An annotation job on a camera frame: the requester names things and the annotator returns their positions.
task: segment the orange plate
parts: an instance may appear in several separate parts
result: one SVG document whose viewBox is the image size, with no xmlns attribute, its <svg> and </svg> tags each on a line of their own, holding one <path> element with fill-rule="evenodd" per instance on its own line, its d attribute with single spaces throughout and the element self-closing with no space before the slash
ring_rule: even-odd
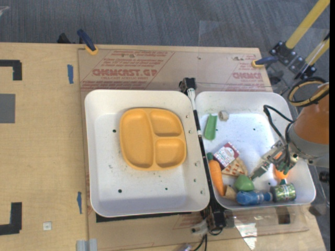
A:
<svg viewBox="0 0 335 251">
<path fill-rule="evenodd" d="M 139 170 L 164 170 L 186 158 L 182 123 L 171 111 L 135 108 L 120 120 L 120 145 L 125 161 Z"/>
</svg>

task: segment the tin can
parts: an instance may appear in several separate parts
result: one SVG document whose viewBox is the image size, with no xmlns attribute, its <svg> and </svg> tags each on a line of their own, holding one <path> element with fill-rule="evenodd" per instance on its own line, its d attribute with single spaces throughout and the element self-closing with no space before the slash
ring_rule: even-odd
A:
<svg viewBox="0 0 335 251">
<path fill-rule="evenodd" d="M 295 187 L 292 183 L 273 186 L 270 188 L 274 202 L 288 202 L 297 198 Z"/>
</svg>

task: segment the dark floor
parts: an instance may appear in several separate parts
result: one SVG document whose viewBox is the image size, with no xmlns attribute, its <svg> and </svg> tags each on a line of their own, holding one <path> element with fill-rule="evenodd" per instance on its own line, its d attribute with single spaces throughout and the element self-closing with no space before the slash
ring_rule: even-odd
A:
<svg viewBox="0 0 335 251">
<path fill-rule="evenodd" d="M 56 43 L 64 32 L 78 43 L 76 31 L 82 28 L 98 44 L 257 47 L 268 56 L 279 41 L 291 36 L 317 1 L 0 0 L 0 42 Z M 2 6 L 9 8 L 1 16 Z M 295 51 L 305 58 L 329 29 L 327 7 Z M 282 83 L 294 84 L 295 74 L 287 67 L 279 64 L 273 68 L 283 71 Z M 329 50 L 315 68 L 315 76 L 329 80 Z M 314 179 L 320 187 L 316 204 L 326 208 L 319 207 L 319 214 L 315 213 L 330 250 L 329 186 L 317 178 L 316 173 Z"/>
</svg>

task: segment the yellow pole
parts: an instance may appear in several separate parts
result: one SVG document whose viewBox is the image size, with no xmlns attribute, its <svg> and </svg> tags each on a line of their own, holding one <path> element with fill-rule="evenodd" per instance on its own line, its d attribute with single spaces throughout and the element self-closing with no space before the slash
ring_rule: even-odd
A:
<svg viewBox="0 0 335 251">
<path fill-rule="evenodd" d="M 293 49 L 299 40 L 304 36 L 307 30 L 317 20 L 321 13 L 329 5 L 330 0 L 319 0 L 312 10 L 308 13 L 305 19 L 301 22 L 298 28 L 294 31 L 291 37 L 286 41 L 285 45 L 289 49 Z"/>
<path fill-rule="evenodd" d="M 319 45 L 305 58 L 308 65 L 313 65 L 315 62 L 329 49 L 330 38 L 322 41 Z"/>
</svg>

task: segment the white tray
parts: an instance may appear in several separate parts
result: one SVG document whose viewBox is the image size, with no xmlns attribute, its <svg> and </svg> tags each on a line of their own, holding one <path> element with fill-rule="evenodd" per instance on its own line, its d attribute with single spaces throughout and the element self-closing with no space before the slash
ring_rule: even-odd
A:
<svg viewBox="0 0 335 251">
<path fill-rule="evenodd" d="M 119 144 L 119 120 L 126 110 L 138 107 L 177 114 L 187 146 L 182 165 L 160 171 L 127 165 Z M 95 90 L 85 98 L 85 116 L 91 204 L 96 213 L 116 217 L 193 212 L 208 205 L 207 178 L 187 96 L 176 91 Z"/>
<path fill-rule="evenodd" d="M 276 93 L 268 92 L 202 92 L 196 97 L 196 107 L 200 126 L 204 130 L 209 114 L 217 115 L 220 111 L 229 114 L 227 121 L 217 120 L 217 131 L 214 140 L 204 139 L 206 152 L 216 152 L 227 142 L 231 142 L 239 151 L 247 169 L 251 172 L 263 154 L 279 140 L 271 128 L 263 105 L 270 105 L 285 116 L 291 118 L 287 102 Z M 284 134 L 288 124 L 282 117 L 271 111 L 274 124 Z M 225 185 L 233 185 L 236 178 L 223 176 Z M 269 206 L 287 206 L 311 203 L 316 196 L 315 186 L 307 163 L 300 159 L 290 170 L 287 182 L 293 183 L 297 198 L 290 202 L 269 202 L 258 206 L 241 206 L 234 201 L 221 197 L 215 190 L 217 201 L 227 209 L 259 208 Z M 255 189 L 269 191 L 270 186 L 278 185 L 273 177 L 273 167 L 263 176 L 254 180 Z"/>
</svg>

